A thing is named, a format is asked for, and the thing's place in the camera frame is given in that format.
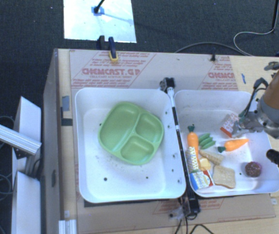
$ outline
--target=green divided plate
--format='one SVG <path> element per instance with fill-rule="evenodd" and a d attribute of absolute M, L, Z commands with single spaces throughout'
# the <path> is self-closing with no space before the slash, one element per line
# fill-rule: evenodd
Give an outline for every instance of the green divided plate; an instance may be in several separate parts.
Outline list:
<path fill-rule="evenodd" d="M 163 133 L 163 125 L 156 116 L 133 103 L 120 102 L 101 124 L 98 139 L 109 153 L 142 165 L 156 153 Z"/>

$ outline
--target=orange carrot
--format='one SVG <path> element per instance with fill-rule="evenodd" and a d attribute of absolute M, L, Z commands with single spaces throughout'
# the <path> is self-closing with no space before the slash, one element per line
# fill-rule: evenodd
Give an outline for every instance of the orange carrot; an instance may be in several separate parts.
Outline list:
<path fill-rule="evenodd" d="M 195 153 L 196 157 L 198 159 L 198 136 L 197 134 L 194 133 L 194 126 L 188 126 L 189 134 L 187 135 L 187 144 L 188 147 L 194 147 L 195 148 Z"/>
<path fill-rule="evenodd" d="M 233 139 L 225 142 L 224 146 L 219 146 L 218 151 L 220 153 L 227 151 L 233 151 L 236 150 L 237 148 L 241 147 L 245 143 L 247 143 L 249 140 L 247 138 L 242 138 L 242 139 Z"/>

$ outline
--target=toy bread slice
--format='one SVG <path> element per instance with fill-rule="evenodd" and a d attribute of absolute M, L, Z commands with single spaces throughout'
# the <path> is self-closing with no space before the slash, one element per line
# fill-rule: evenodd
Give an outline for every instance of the toy bread slice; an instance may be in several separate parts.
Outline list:
<path fill-rule="evenodd" d="M 222 185 L 227 188 L 233 189 L 236 187 L 235 171 L 224 166 L 215 166 L 213 181 L 216 185 Z"/>
<path fill-rule="evenodd" d="M 205 150 L 199 150 L 199 153 L 201 156 L 207 158 L 216 165 L 220 165 L 222 160 L 224 159 L 224 156 L 218 153 L 213 153 Z"/>

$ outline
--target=black carpet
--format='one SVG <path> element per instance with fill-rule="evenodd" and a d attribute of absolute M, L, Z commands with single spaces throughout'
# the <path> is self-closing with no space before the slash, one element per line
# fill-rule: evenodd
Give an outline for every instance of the black carpet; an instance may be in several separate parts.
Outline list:
<path fill-rule="evenodd" d="M 203 41 L 234 47 L 238 32 L 271 29 L 275 5 L 275 0 L 131 1 L 138 43 L 118 43 L 118 50 L 174 52 Z M 279 52 L 279 12 L 274 33 L 240 35 L 237 43 L 254 56 L 275 56 Z M 20 96 L 42 106 L 54 48 L 95 49 L 96 44 L 63 38 L 63 0 L 0 0 L 0 116 L 15 117 Z M 238 55 L 231 49 L 215 48 L 216 54 Z M 186 52 L 209 54 L 212 50 L 209 44 Z M 0 173 L 10 172 L 8 148 L 0 152 Z M 9 195 L 0 202 L 0 225 L 6 233 L 10 233 L 10 223 Z"/>

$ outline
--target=cardboard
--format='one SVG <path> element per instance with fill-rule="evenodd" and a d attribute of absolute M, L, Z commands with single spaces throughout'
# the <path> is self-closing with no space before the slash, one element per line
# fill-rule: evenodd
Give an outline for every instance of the cardboard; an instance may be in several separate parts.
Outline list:
<path fill-rule="evenodd" d="M 181 89 L 237 90 L 228 56 L 119 52 L 111 62 L 108 51 L 71 50 L 71 96 L 83 87 L 158 88 L 165 77 L 174 77 Z M 170 213 L 179 207 L 174 200 L 101 204 L 84 207 L 78 191 L 78 157 L 75 155 L 77 219 L 80 234 L 177 226 Z M 268 194 L 200 200 L 201 212 L 193 220 L 213 223 L 274 217 Z"/>

